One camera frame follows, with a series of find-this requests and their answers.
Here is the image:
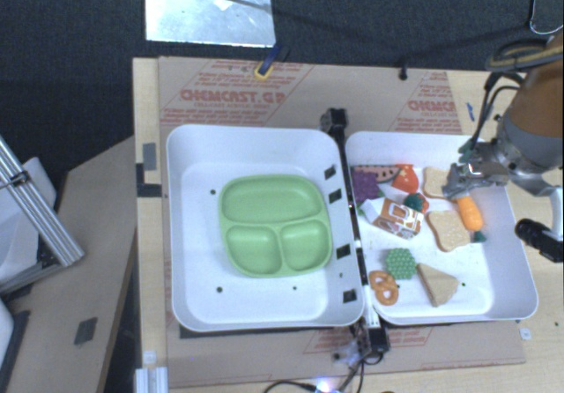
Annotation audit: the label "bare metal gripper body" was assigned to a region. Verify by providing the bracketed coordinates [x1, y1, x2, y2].
[467, 152, 554, 197]

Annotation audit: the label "orange carrot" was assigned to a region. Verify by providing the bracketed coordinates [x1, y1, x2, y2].
[455, 194, 487, 244]

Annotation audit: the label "tan bread slice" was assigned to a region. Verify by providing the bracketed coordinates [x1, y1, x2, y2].
[425, 210, 472, 253]
[422, 166, 456, 202]

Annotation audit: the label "red strawberry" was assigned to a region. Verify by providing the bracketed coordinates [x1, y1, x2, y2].
[403, 191, 430, 214]

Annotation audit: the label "white and orange carton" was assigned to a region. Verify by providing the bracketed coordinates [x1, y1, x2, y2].
[358, 196, 426, 241]

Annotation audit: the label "red watermelon slice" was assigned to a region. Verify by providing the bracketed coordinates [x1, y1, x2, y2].
[351, 164, 402, 185]

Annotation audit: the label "purple grapes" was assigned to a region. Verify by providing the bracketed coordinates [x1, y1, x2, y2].
[352, 170, 385, 204]

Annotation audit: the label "white plastic tray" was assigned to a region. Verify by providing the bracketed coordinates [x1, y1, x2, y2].
[166, 123, 367, 333]
[345, 130, 539, 326]

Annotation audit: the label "tan triangular sandwich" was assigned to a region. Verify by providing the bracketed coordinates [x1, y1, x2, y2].
[415, 262, 460, 308]

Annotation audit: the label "thin black and white rod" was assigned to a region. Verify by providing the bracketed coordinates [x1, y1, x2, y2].
[330, 125, 379, 331]

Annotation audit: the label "orange pretzel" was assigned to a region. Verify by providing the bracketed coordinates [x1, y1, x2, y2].
[367, 270, 399, 308]

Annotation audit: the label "green divided plate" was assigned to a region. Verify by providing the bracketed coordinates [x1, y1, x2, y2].
[218, 174, 334, 279]

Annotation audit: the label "brown cardboard board red print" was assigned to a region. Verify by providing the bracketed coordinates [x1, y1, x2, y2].
[156, 56, 528, 389]

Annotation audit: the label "black cylinder on white bracket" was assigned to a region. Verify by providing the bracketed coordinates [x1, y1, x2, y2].
[514, 186, 564, 263]

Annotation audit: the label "black block with thin wires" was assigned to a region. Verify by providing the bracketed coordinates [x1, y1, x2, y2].
[367, 328, 391, 353]
[319, 108, 350, 135]

